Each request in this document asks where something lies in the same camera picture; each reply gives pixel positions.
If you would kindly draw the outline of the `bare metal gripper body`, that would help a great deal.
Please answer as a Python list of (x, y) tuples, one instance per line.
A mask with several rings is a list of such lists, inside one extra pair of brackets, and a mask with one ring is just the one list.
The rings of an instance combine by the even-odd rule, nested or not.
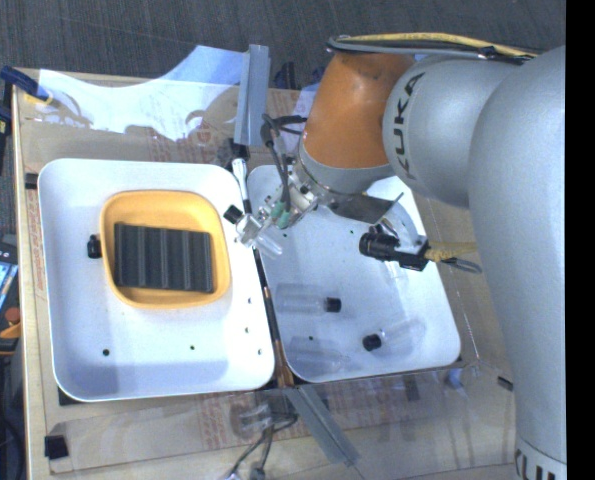
[(296, 225), (320, 206), (336, 204), (335, 195), (321, 186), (300, 162), (283, 168), (271, 167), (269, 179), (259, 181), (258, 188), (258, 216), (279, 229)]

